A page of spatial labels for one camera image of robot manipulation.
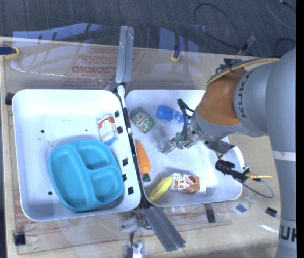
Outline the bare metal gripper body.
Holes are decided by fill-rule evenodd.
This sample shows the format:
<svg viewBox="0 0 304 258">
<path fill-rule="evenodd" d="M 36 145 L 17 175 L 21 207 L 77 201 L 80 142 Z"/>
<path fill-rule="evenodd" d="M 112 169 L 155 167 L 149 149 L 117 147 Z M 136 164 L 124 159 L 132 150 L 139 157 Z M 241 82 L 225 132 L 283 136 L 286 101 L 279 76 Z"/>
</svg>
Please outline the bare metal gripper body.
<svg viewBox="0 0 304 258">
<path fill-rule="evenodd" d="M 177 149 L 184 149 L 183 145 L 186 140 L 194 141 L 198 140 L 205 146 L 207 145 L 207 135 L 200 129 L 194 129 L 187 127 L 185 131 L 177 133 L 174 139 L 174 143 Z"/>
</svg>

